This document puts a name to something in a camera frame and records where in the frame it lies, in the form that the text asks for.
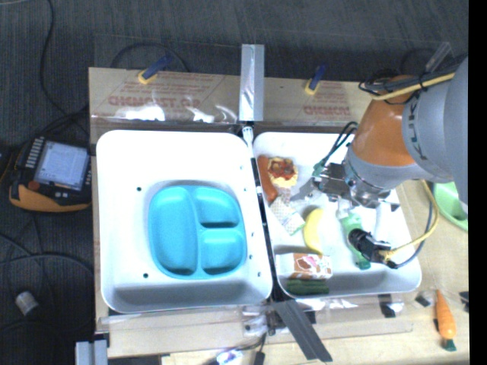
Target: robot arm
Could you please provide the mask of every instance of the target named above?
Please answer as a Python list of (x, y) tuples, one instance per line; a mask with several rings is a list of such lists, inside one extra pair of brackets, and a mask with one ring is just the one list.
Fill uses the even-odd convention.
[(392, 100), (402, 105), (372, 100), (344, 161), (323, 168), (318, 189), (376, 208), (408, 179), (454, 181), (468, 215), (468, 57), (450, 81)]

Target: blue clamp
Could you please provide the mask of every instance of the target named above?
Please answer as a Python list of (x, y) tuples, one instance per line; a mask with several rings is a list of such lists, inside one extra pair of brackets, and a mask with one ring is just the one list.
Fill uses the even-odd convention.
[(172, 60), (173, 57), (166, 54), (164, 57), (154, 62), (147, 69), (141, 71), (138, 74), (138, 80), (140, 81), (141, 84), (147, 85), (157, 77), (158, 71), (161, 71), (164, 68), (166, 68), (172, 62)]
[(307, 94), (315, 94), (317, 92), (318, 87), (320, 86), (320, 80), (325, 74), (325, 70), (326, 64), (321, 64), (318, 66), (313, 77), (307, 81), (306, 87), (304, 88)]

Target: brown sausage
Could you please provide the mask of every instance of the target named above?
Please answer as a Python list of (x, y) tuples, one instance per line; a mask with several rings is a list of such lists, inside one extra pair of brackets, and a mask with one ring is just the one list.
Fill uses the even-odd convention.
[(268, 164), (269, 158), (265, 155), (259, 155), (259, 158), (257, 158), (257, 167), (259, 168), (260, 182), (262, 184), (264, 193), (266, 194), (267, 202), (271, 204), (275, 198), (277, 198), (278, 192), (269, 177), (267, 170)]

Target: yellow cable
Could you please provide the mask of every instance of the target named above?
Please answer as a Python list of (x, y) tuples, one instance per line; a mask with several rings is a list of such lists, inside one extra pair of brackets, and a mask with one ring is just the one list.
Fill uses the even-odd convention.
[(421, 85), (416, 84), (416, 85), (412, 85), (410, 87), (406, 87), (403, 89), (395, 90), (394, 92), (389, 92), (387, 94), (371, 95), (371, 97), (374, 100), (388, 100), (388, 99), (391, 99), (393, 97), (400, 96), (402, 94), (409, 94), (411, 92), (414, 92), (415, 90), (422, 89), (423, 87), (430, 87), (432, 85), (451, 80), (454, 77), (454, 75), (455, 75), (454, 73), (450, 73), (448, 75), (436, 77), (436, 78), (433, 78), (431, 80), (425, 81)]
[(411, 241), (409, 243), (406, 243), (406, 244), (404, 244), (402, 246), (396, 247), (395, 249), (381, 250), (381, 251), (379, 251), (379, 254), (381, 254), (384, 257), (384, 262), (390, 261), (390, 259), (394, 255), (396, 255), (400, 250), (406, 248), (407, 246), (414, 246), (414, 245), (422, 242), (426, 238), (428, 238), (430, 235), (433, 234), (434, 230), (436, 229), (436, 226), (438, 225), (438, 222), (440, 221), (440, 209), (438, 207), (438, 204), (436, 203), (436, 200), (434, 199), (434, 196), (431, 193), (431, 190), (429, 189), (428, 184), (426, 183), (426, 181), (424, 181), (422, 179), (421, 182), (422, 182), (422, 185), (423, 185), (423, 187), (424, 187), (424, 189), (426, 191), (426, 195), (429, 198), (429, 201), (433, 204), (433, 211), (434, 211), (433, 224), (431, 225), (431, 227), (429, 228), (428, 231), (426, 231), (423, 235), (419, 236), (415, 240), (413, 240), (413, 241)]

